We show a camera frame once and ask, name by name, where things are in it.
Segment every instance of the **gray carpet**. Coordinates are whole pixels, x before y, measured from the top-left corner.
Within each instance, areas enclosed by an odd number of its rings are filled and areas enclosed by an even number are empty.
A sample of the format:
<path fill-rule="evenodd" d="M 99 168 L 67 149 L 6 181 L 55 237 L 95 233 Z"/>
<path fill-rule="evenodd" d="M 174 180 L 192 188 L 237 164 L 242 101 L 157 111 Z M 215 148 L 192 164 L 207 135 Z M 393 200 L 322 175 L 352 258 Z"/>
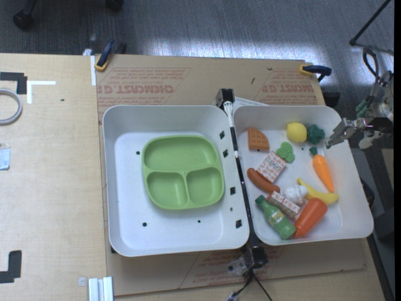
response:
<path fill-rule="evenodd" d="M 125 0 L 117 13 L 104 1 L 39 0 L 33 27 L 22 31 L 13 15 L 25 0 L 0 0 L 0 52 L 81 55 L 90 48 L 101 53 L 114 38 L 137 55 L 303 59 L 333 70 L 321 81 L 322 90 L 340 92 L 334 108 L 350 119 L 374 82 L 362 48 L 349 41 L 385 0 Z M 386 52 L 394 51 L 394 7 L 392 0 L 358 39 L 377 54 L 380 73 L 394 71 L 393 55 Z M 355 135 L 351 147 L 361 138 Z M 388 210 L 394 195 L 384 148 L 393 148 L 393 137 L 383 136 L 364 152 Z M 383 291 L 392 300 L 374 244 Z"/>

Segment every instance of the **red bottle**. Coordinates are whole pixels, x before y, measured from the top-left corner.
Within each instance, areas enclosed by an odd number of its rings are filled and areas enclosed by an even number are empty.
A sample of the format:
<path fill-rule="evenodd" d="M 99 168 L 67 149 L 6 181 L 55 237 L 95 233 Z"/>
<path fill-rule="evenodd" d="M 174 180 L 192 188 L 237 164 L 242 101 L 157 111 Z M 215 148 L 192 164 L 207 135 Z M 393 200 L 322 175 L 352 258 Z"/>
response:
<path fill-rule="evenodd" d="M 310 199 L 294 224 L 296 231 L 293 238 L 307 235 L 320 222 L 326 212 L 326 203 L 318 198 Z"/>

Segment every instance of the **green divided plate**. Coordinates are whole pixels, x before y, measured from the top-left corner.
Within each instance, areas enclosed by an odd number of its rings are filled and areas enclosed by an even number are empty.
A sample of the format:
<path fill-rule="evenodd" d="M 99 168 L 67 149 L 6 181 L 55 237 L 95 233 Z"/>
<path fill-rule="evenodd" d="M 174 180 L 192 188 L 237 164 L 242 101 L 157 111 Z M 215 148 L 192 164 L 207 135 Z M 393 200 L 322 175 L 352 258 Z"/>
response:
<path fill-rule="evenodd" d="M 202 208 L 224 193 L 219 153 L 202 136 L 152 139 L 142 151 L 142 170 L 147 194 L 160 208 Z"/>

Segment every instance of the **toy banana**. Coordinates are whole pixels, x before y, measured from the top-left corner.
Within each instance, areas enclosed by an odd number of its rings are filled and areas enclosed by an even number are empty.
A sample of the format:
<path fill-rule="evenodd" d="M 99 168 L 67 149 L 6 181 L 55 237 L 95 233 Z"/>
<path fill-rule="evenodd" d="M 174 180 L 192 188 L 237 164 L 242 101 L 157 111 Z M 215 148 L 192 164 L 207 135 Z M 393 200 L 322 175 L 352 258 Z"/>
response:
<path fill-rule="evenodd" d="M 318 190 L 314 189 L 312 186 L 303 182 L 300 177 L 297 178 L 296 181 L 298 182 L 299 185 L 303 185 L 308 190 L 308 193 L 305 196 L 305 198 L 307 198 L 307 199 L 318 198 L 318 199 L 321 199 L 323 202 L 325 202 L 326 205 L 333 204 L 334 202 L 336 202 L 338 200 L 339 195 L 336 193 L 319 192 Z"/>

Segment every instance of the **yellow lemon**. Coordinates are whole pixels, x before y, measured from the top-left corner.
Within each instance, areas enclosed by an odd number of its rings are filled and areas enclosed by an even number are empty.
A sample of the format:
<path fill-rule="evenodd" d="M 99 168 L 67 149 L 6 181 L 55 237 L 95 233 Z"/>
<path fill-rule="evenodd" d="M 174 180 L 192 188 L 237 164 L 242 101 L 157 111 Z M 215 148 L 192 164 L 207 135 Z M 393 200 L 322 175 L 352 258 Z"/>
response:
<path fill-rule="evenodd" d="M 287 124 L 287 137 L 293 142 L 304 142 L 308 132 L 306 127 L 297 122 Z"/>

